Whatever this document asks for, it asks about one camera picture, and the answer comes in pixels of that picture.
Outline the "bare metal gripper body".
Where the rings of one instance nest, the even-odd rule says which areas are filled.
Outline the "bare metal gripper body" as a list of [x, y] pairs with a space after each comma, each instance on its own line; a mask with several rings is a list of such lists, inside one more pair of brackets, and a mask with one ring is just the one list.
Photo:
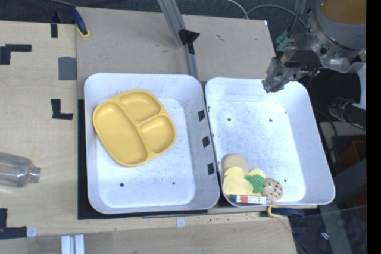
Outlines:
[[312, 12], [305, 33], [295, 33], [280, 63], [287, 68], [311, 71], [327, 68], [353, 73], [355, 59], [366, 50], [366, 24], [339, 23]]

